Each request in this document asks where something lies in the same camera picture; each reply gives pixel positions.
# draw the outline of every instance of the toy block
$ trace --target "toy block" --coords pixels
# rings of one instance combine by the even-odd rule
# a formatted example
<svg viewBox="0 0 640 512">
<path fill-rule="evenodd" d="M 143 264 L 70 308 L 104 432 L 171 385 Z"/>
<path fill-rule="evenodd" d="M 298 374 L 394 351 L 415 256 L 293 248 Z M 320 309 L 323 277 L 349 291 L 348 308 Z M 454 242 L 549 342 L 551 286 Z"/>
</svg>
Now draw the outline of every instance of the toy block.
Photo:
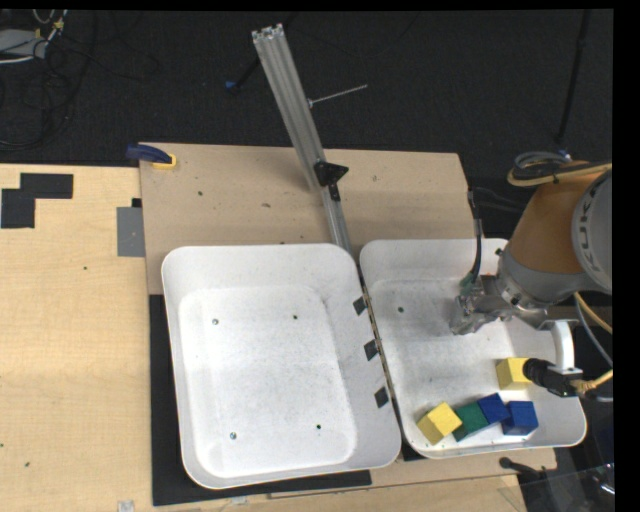
<svg viewBox="0 0 640 512">
<path fill-rule="evenodd" d="M 482 409 L 484 417 L 487 418 L 489 425 L 500 423 L 501 421 L 506 420 L 510 415 L 507 406 L 504 405 L 504 402 L 498 393 L 481 398 L 478 400 L 478 405 L 480 406 L 480 409 Z"/>
<path fill-rule="evenodd" d="M 480 409 L 478 402 L 459 407 L 455 409 L 455 413 L 462 420 L 462 425 L 453 431 L 453 437 L 458 442 L 489 426 L 489 422 L 485 418 L 482 409 Z"/>
<path fill-rule="evenodd" d="M 522 371 L 522 367 L 528 359 L 528 357 L 508 357 L 500 361 L 496 366 L 500 389 L 521 390 L 531 384 Z"/>
<path fill-rule="evenodd" d="M 507 404 L 510 416 L 502 422 L 507 436 L 526 436 L 538 428 L 538 417 L 533 402 L 512 400 Z"/>
<path fill-rule="evenodd" d="M 418 421 L 418 428 L 431 444 L 438 443 L 460 425 L 462 420 L 446 402 L 431 409 Z"/>
</svg>

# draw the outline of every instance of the black floor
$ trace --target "black floor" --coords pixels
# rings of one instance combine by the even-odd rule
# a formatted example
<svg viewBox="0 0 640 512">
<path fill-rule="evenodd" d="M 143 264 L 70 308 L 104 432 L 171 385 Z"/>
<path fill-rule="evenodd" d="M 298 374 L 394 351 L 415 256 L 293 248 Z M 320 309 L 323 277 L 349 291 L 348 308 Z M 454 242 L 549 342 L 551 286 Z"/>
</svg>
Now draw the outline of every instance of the black floor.
<svg viewBox="0 0 640 512">
<path fill-rule="evenodd" d="M 45 61 L 0 63 L 0 162 L 135 165 L 125 149 L 138 141 L 290 146 L 261 68 L 239 95 L 225 88 L 256 57 L 251 31 L 290 14 L 70 10 Z M 325 148 L 458 153 L 471 185 L 525 202 L 531 191 L 505 179 L 516 155 L 612 158 L 613 9 L 588 11 L 556 141 L 584 14 L 301 12 L 287 37 L 309 98 L 368 85 L 313 108 Z M 0 16 L 0 29 L 36 25 L 31 9 Z M 485 235 L 509 237 L 520 210 L 485 199 L 500 203 L 481 207 Z M 594 374 L 601 365 L 597 354 L 585 364 Z M 609 457 L 601 434 L 613 426 L 612 404 L 585 409 L 587 440 L 559 457 L 578 469 Z"/>
</svg>

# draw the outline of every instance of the blue clamp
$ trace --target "blue clamp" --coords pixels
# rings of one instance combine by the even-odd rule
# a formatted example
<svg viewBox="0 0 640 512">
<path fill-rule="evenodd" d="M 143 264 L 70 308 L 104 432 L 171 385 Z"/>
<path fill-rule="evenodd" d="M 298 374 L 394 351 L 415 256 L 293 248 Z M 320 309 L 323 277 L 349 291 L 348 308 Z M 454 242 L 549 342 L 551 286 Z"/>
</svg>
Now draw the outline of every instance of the blue clamp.
<svg viewBox="0 0 640 512">
<path fill-rule="evenodd" d="M 145 144 L 129 144 L 125 156 L 131 160 L 144 160 L 145 162 L 163 164 L 171 163 L 171 155 L 169 153 Z"/>
</svg>

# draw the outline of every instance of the blue and yellow clamp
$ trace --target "blue and yellow clamp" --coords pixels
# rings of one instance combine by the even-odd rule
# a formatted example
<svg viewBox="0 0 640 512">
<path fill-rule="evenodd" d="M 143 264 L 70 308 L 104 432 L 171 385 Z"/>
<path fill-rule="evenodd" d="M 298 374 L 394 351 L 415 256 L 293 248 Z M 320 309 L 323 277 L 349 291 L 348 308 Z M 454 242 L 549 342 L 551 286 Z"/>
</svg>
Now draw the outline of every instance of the blue and yellow clamp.
<svg viewBox="0 0 640 512">
<path fill-rule="evenodd" d="M 177 162 L 175 155 L 146 144 L 129 144 L 125 156 L 131 160 L 151 162 L 154 169 L 173 169 Z"/>
</svg>

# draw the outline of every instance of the yellow cube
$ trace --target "yellow cube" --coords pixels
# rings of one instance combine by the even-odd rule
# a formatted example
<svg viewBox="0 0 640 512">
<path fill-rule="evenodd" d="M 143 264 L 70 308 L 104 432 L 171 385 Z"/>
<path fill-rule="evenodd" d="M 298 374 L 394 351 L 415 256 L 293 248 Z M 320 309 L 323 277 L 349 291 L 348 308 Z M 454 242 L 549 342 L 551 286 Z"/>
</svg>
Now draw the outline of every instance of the yellow cube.
<svg viewBox="0 0 640 512">
<path fill-rule="evenodd" d="M 528 359 L 528 357 L 508 357 L 500 361 L 496 366 L 500 389 L 519 390 L 525 389 L 531 384 L 531 381 L 524 376 L 522 371 L 522 367 Z"/>
<path fill-rule="evenodd" d="M 431 444 L 436 444 L 460 425 L 462 420 L 446 402 L 431 409 L 418 421 L 418 428 Z"/>
</svg>

